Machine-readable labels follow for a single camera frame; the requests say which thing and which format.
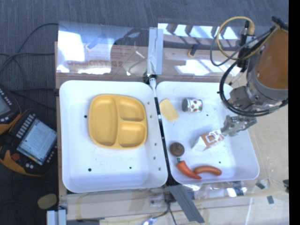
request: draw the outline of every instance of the toy carrot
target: toy carrot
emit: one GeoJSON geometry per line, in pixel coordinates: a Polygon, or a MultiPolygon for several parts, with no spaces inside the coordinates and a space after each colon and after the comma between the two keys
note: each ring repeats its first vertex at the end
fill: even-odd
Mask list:
{"type": "Polygon", "coordinates": [[[192,170],[189,169],[189,167],[187,166],[185,161],[180,161],[180,158],[177,158],[177,165],[176,167],[185,175],[187,175],[190,178],[194,178],[194,179],[201,179],[201,177],[199,175],[197,175],[196,173],[194,173],[192,170]]]}

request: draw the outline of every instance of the red sausage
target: red sausage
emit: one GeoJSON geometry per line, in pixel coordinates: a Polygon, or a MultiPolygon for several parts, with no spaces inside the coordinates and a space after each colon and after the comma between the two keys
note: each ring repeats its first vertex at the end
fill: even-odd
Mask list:
{"type": "Polygon", "coordinates": [[[209,166],[209,165],[204,165],[204,166],[199,166],[194,169],[194,173],[199,174],[199,173],[212,173],[216,176],[219,176],[222,174],[222,171],[216,167],[209,166]]]}

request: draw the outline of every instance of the yellow plate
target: yellow plate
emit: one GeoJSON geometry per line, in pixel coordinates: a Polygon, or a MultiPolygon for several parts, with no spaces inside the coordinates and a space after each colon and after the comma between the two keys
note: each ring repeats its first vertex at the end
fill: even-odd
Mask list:
{"type": "Polygon", "coordinates": [[[89,131],[92,141],[101,147],[137,148],[147,137],[145,108],[134,97],[98,95],[90,104],[89,131]]]}

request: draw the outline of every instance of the small can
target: small can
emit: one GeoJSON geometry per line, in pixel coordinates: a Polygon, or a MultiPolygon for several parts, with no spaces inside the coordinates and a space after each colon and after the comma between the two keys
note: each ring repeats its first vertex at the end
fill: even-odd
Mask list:
{"type": "Polygon", "coordinates": [[[198,98],[186,98],[182,101],[182,110],[184,112],[199,113],[203,109],[203,102],[198,98]]]}

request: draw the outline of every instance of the gray floor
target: gray floor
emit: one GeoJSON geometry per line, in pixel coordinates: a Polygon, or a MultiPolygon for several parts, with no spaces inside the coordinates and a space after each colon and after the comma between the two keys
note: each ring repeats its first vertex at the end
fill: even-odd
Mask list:
{"type": "MultiPolygon", "coordinates": [[[[160,19],[222,23],[238,15],[263,26],[273,24],[272,16],[288,22],[289,0],[0,0],[0,66],[17,52],[47,53],[17,56],[19,66],[13,61],[0,68],[0,83],[10,90],[40,88],[18,92],[21,109],[37,108],[56,121],[53,53],[60,21],[148,28],[156,27],[160,19]],[[46,23],[53,24],[36,30],[21,47],[35,28],[46,23]]],[[[57,193],[56,185],[57,164],[42,179],[1,165],[0,224],[45,225],[46,211],[38,208],[37,200],[57,193]]]]}

